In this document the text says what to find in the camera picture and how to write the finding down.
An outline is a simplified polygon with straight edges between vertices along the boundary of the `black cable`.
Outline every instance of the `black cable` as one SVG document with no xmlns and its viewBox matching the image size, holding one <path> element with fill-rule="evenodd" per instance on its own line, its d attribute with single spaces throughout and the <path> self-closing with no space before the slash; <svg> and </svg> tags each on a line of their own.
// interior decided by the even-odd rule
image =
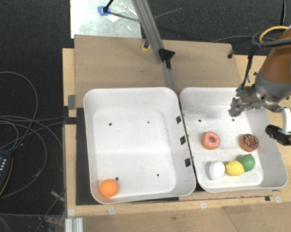
<svg viewBox="0 0 291 232">
<path fill-rule="evenodd" d="M 35 232 L 38 232 L 40 227 L 42 226 L 43 222 L 45 221 L 45 217 L 50 213 L 50 211 L 53 209 L 53 207 L 56 205 L 56 203 L 61 199 L 61 197 L 64 195 L 65 190 L 57 197 L 57 199 L 53 202 L 53 204 L 50 206 L 50 208 L 47 210 L 44 218 L 41 220 L 41 222 L 39 223 L 37 229 Z"/>
<path fill-rule="evenodd" d="M 231 37 L 226 37 L 226 38 L 221 38 L 221 39 L 218 39 L 218 40 L 214 40 L 212 41 L 212 43 L 215 43 L 215 42 L 221 42 L 221 41 L 226 41 L 226 40 L 233 40 L 233 39 L 241 39 L 241 38 L 248 38 L 248 39 L 252 39 L 252 36 L 251 35 L 237 35 L 237 36 L 231 36 Z M 266 40 L 269 40 L 269 41 L 275 41 L 275 39 L 272 39 L 272 38 L 265 38 Z"/>
<path fill-rule="evenodd" d="M 31 119 L 27 119 L 27 118 L 25 118 L 25 117 L 21 117 L 21 116 L 1 116 L 3 119 L 8 119 L 8 120 L 10 120 L 10 118 L 19 118 L 19 120 L 18 121 L 22 121 L 22 122 L 27 122 L 27 120 L 30 120 L 30 121 L 32 121 Z M 36 122 L 38 125 L 40 125 L 40 126 L 42 126 L 42 127 L 44 127 L 45 129 L 47 129 L 55 138 L 56 138 L 56 140 L 57 140 L 57 142 L 59 143 L 59 145 L 62 147 L 62 142 L 60 141 L 60 139 L 56 136 L 56 134 L 48 127 L 48 125 L 45 125 L 45 124 L 43 124 L 43 123 L 40 123 L 40 122 L 38 122 L 38 121 L 34 121 L 34 122 Z M 57 125 L 57 124 L 63 124 L 64 123 L 64 121 L 63 122 L 58 122 L 58 123 L 53 123 L 52 125 Z"/>
<path fill-rule="evenodd" d="M 30 119 L 22 116 L 7 116 L 1 115 L 0 118 L 5 120 L 13 121 L 13 122 L 44 122 L 44 121 L 51 121 L 51 120 L 58 120 L 58 119 L 65 119 L 64 116 L 61 117 L 54 117 L 54 118 L 43 118 L 43 119 Z"/>
<path fill-rule="evenodd" d="M 3 223 L 3 225 L 5 227 L 5 231 L 12 232 L 12 229 L 10 228 L 10 226 L 8 225 L 8 223 L 3 218 L 1 218 L 1 217 L 0 217 L 0 220 L 1 220 L 1 222 Z"/>
<path fill-rule="evenodd" d="M 285 13 L 286 13 L 286 1 L 287 0 L 283 0 L 282 11 L 281 11 L 281 19 L 280 19 L 280 25 L 283 25 L 283 23 L 284 23 Z"/>
<path fill-rule="evenodd" d="M 64 211 L 65 211 L 65 206 L 63 205 L 63 207 L 61 208 L 59 215 L 60 216 L 64 216 Z"/>
<path fill-rule="evenodd" d="M 20 126 L 20 127 L 24 127 L 24 128 L 27 128 L 26 126 L 24 125 L 20 125 L 20 124 L 15 124 L 16 126 Z M 23 191 L 25 188 L 29 187 L 31 184 L 33 184 L 36 179 L 42 174 L 42 172 L 44 171 L 45 169 L 45 166 L 46 166 L 46 163 L 47 163 L 47 157 L 48 157 L 48 150 L 47 150 L 47 146 L 45 144 L 45 141 L 44 139 L 42 138 L 41 135 L 39 135 L 39 133 L 37 133 L 35 130 L 33 130 L 32 128 L 29 129 L 31 132 L 33 132 L 36 136 L 38 136 L 38 138 L 41 140 L 41 142 L 43 143 L 43 146 L 44 146 L 44 163 L 43 163 L 43 166 L 42 168 L 40 169 L 40 171 L 35 175 L 35 177 L 29 182 L 27 183 L 24 187 L 12 192 L 12 193 L 9 193 L 9 194 L 6 194 L 5 196 L 1 196 L 0 197 L 0 200 L 1 199 L 5 199 L 5 198 L 8 198 L 16 193 L 19 193 L 21 191 Z"/>
<path fill-rule="evenodd" d="M 9 121 L 5 121 L 5 120 L 1 120 L 0 121 L 0 125 L 10 125 L 14 128 L 14 130 L 16 131 L 16 139 L 14 139 L 11 144 L 14 142 L 15 144 L 10 148 L 8 149 L 8 151 L 11 151 L 15 148 L 18 140 L 19 140 L 19 130 L 17 129 L 17 127 L 13 124 L 13 123 L 10 123 Z"/>
<path fill-rule="evenodd" d="M 33 115 L 33 118 L 32 118 L 34 120 L 36 118 L 37 110 L 38 110 L 38 95 L 37 95 L 37 91 L 36 91 L 34 85 L 31 83 L 31 81 L 29 79 L 27 79 L 25 76 L 23 76 L 23 75 L 21 75 L 19 73 L 15 73 L 15 72 L 0 72 L 0 75 L 3 75 L 3 74 L 11 74 L 11 75 L 19 76 L 19 77 L 23 78 L 24 80 L 26 80 L 29 83 L 29 85 L 32 87 L 32 89 L 34 91 L 34 94 L 35 94 L 35 112 L 34 112 L 34 115 Z M 32 125 L 33 125 L 33 122 L 31 122 L 30 125 L 27 127 L 25 135 L 27 135 L 27 133 L 29 132 L 29 130 L 32 127 Z M 24 138 L 22 138 L 20 140 L 20 142 L 15 146 L 15 148 L 13 150 L 11 150 L 11 152 L 15 152 L 15 149 L 17 149 L 21 145 L 23 140 L 24 140 Z"/>
<path fill-rule="evenodd" d="M 247 61 L 247 69 L 246 69 L 246 74 L 245 74 L 245 77 L 244 77 L 244 80 L 242 82 L 242 84 L 240 85 L 241 89 L 244 89 L 245 85 L 246 85 L 246 81 L 247 81 L 247 76 L 248 76 L 248 73 L 251 69 L 251 66 L 252 66 L 252 62 L 253 62 L 253 57 L 256 53 L 256 51 L 259 49 L 258 46 L 254 45 L 251 49 L 250 49 L 250 52 L 248 53 L 248 61 Z"/>
<path fill-rule="evenodd" d="M 262 32 L 257 32 L 252 36 L 252 43 L 260 48 L 272 48 L 277 46 L 284 46 L 284 45 L 290 45 L 291 39 L 289 40 L 276 40 L 274 42 L 266 42 L 266 43 L 260 43 L 256 41 L 256 38 L 259 38 L 258 35 L 260 35 Z"/>
<path fill-rule="evenodd" d="M 54 126 L 54 125 L 62 125 L 63 124 L 63 122 L 57 122 L 57 123 L 53 123 L 53 124 L 50 124 L 50 125 L 43 125 L 43 127 L 41 127 L 41 128 L 39 128 L 39 129 L 33 129 L 35 132 L 38 132 L 38 131 L 41 131 L 41 130 L 43 130 L 43 129 L 48 129 L 48 131 L 49 132 L 51 132 L 52 133 L 52 135 L 56 138 L 56 140 L 57 140 L 57 142 L 58 142 L 58 144 L 61 146 L 61 148 L 63 148 L 63 144 L 62 144 L 62 142 L 60 141 L 60 139 L 55 135 L 55 133 L 49 128 L 49 127 L 51 127 L 51 126 Z M 32 135 L 34 132 L 30 132 L 30 133 L 28 133 L 27 134 L 27 136 L 30 136 L 30 135 Z M 12 144 L 14 141 L 11 141 L 11 142 L 9 142 L 9 143 L 7 143 L 7 144 L 5 144 L 3 147 L 7 147 L 7 146 L 9 146 L 10 144 Z"/>
</svg>

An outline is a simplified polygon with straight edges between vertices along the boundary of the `toy food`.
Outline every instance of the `toy food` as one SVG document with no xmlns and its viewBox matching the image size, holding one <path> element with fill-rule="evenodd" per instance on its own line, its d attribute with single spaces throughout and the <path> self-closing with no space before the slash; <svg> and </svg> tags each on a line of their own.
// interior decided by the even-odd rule
<svg viewBox="0 0 291 232">
<path fill-rule="evenodd" d="M 214 161 L 210 163 L 209 175 L 212 180 L 221 178 L 225 173 L 225 166 L 221 161 Z"/>
<path fill-rule="evenodd" d="M 202 144 L 206 149 L 216 149 L 220 144 L 219 136 L 212 131 L 208 131 L 202 137 Z"/>
<path fill-rule="evenodd" d="M 258 139 L 252 134 L 245 134 L 240 138 L 240 146 L 246 152 L 252 152 L 258 147 Z"/>
<path fill-rule="evenodd" d="M 241 162 L 232 160 L 226 164 L 226 171 L 231 176 L 239 176 L 244 173 L 244 167 Z"/>
<path fill-rule="evenodd" d="M 117 194 L 117 191 L 118 191 L 117 182 L 113 179 L 105 179 L 101 183 L 99 191 L 101 195 L 106 198 L 113 197 Z"/>
<path fill-rule="evenodd" d="M 255 159 L 251 154 L 244 155 L 239 162 L 243 165 L 245 172 L 252 170 L 255 166 Z"/>
</svg>

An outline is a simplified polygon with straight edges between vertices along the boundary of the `blue tape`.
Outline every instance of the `blue tape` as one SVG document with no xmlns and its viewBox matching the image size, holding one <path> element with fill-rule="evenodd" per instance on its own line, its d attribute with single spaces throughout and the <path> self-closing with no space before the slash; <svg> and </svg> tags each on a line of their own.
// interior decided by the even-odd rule
<svg viewBox="0 0 291 232">
<path fill-rule="evenodd" d="M 105 6 L 99 6 L 99 7 L 97 7 L 97 11 L 98 11 L 98 13 L 99 13 L 101 16 L 107 16 L 109 13 L 111 13 L 111 9 L 110 9 L 110 8 L 108 8 L 107 13 L 104 13 L 104 12 L 102 11 L 104 7 L 105 7 Z"/>
</svg>

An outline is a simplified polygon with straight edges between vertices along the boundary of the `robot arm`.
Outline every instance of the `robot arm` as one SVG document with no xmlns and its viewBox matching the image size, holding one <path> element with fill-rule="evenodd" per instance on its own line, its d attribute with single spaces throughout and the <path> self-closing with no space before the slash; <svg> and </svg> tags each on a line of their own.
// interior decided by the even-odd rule
<svg viewBox="0 0 291 232">
<path fill-rule="evenodd" d="M 291 108 L 283 108 L 278 105 L 282 99 L 287 99 L 291 95 L 291 28 L 285 27 L 285 29 L 272 44 L 277 46 L 270 50 L 261 69 L 256 74 L 255 83 L 252 86 L 245 86 L 244 80 L 237 89 L 238 98 L 233 98 L 229 115 L 239 116 L 243 111 L 253 108 L 260 109 L 262 106 L 274 113 L 282 113 L 283 129 L 268 126 L 266 133 L 283 145 L 291 145 L 291 117 L 289 116 Z M 260 47 L 267 45 L 262 38 L 270 31 L 271 29 L 266 30 L 260 35 Z M 258 49 L 257 46 L 249 54 L 246 77 L 256 49 Z"/>
</svg>

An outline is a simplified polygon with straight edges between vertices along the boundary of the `white egg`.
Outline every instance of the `white egg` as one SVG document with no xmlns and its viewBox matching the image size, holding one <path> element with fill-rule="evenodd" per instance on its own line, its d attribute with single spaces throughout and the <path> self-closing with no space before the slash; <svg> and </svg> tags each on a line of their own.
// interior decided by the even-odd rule
<svg viewBox="0 0 291 232">
<path fill-rule="evenodd" d="M 225 173 L 225 166 L 221 161 L 214 161 L 210 163 L 209 175 L 212 180 L 220 179 Z"/>
</svg>

